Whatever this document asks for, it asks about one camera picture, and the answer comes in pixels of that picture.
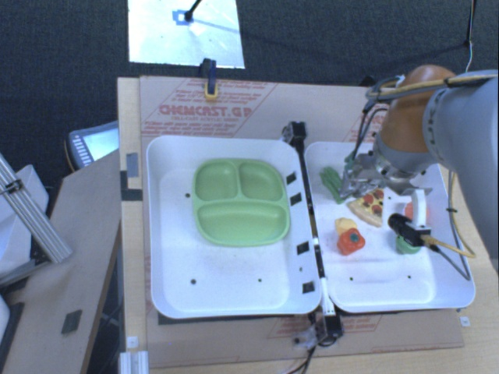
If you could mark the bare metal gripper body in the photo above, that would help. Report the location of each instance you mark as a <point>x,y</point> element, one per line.
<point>370,170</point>

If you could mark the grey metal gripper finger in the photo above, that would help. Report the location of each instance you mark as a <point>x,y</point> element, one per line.
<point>365,189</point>
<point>347,190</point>

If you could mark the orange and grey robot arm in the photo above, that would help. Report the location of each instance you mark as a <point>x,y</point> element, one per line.
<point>460,119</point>

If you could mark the green toy beans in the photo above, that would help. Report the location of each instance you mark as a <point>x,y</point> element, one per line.
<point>330,181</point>

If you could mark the toy pizza slice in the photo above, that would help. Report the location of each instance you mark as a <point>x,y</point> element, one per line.
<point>368,210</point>

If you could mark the yellow toy food piece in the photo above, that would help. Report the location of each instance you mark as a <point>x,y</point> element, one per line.
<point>345,224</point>

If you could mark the thin black and white rod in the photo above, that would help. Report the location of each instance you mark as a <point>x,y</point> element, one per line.
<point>312,216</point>

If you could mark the orange round toy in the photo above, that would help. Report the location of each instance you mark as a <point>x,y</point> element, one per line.
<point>408,210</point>

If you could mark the green round toy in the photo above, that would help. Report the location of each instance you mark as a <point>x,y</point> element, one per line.
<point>405,248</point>

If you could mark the white plastic tray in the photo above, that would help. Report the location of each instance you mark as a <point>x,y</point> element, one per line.
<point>234,275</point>
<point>382,283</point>

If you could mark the green divided plate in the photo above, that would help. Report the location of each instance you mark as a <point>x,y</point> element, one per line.
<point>241,216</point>

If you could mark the brown cardboard board red print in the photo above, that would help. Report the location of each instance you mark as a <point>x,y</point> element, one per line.
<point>234,107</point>

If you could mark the black cylinder on white bracket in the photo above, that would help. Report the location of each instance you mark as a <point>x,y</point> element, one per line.
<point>407,227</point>

